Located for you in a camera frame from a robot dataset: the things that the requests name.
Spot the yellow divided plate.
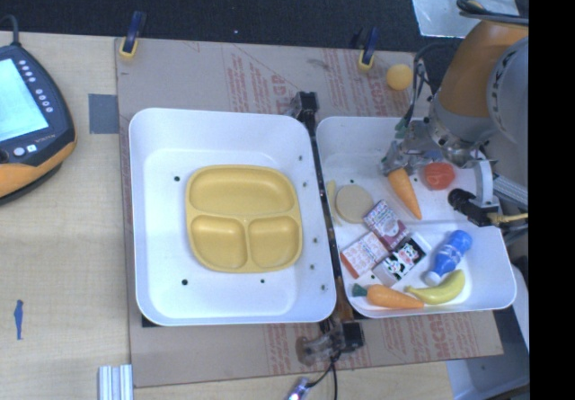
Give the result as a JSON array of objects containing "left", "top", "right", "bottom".
[{"left": 184, "top": 164, "right": 304, "bottom": 274}]

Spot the brown cardboard board red print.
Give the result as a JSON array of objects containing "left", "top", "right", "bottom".
[{"left": 114, "top": 37, "right": 505, "bottom": 388}]

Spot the black block with thin wires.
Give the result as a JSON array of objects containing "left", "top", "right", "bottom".
[
  {"left": 289, "top": 91, "right": 320, "bottom": 120},
  {"left": 340, "top": 320, "right": 366, "bottom": 352}
]

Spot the yellow banana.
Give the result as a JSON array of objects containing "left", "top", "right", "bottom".
[{"left": 403, "top": 269, "right": 467, "bottom": 307}]

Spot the yellow ball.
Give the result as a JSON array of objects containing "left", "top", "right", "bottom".
[{"left": 385, "top": 63, "right": 414, "bottom": 91}]

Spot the thin black and white rod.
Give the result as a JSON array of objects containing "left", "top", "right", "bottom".
[{"left": 306, "top": 117, "right": 345, "bottom": 316}]

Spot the orange carrot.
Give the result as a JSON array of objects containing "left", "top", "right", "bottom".
[
  {"left": 387, "top": 166, "right": 424, "bottom": 221},
  {"left": 350, "top": 282, "right": 426, "bottom": 311}
]

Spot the black cylinder on white bracket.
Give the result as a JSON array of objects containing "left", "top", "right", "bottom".
[{"left": 447, "top": 157, "right": 502, "bottom": 228}]

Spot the orange and white carton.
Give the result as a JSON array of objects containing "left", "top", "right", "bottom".
[{"left": 339, "top": 231, "right": 391, "bottom": 280}]

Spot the blue and white bottle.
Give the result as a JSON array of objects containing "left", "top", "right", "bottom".
[{"left": 422, "top": 229, "right": 474, "bottom": 288}]

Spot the beige round biscuit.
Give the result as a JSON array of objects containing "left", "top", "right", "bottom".
[{"left": 334, "top": 183, "right": 375, "bottom": 225}]

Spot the pink and white carton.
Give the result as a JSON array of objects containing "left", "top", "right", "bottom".
[{"left": 362, "top": 199, "right": 411, "bottom": 252}]

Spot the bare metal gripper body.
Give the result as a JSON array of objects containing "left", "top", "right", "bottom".
[{"left": 396, "top": 118, "right": 487, "bottom": 169}]

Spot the white plastic tray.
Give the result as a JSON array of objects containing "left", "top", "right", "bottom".
[
  {"left": 128, "top": 107, "right": 338, "bottom": 327},
  {"left": 315, "top": 116, "right": 518, "bottom": 320}
]

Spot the black and white cow carton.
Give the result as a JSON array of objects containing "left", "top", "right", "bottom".
[{"left": 371, "top": 232, "right": 433, "bottom": 289}]

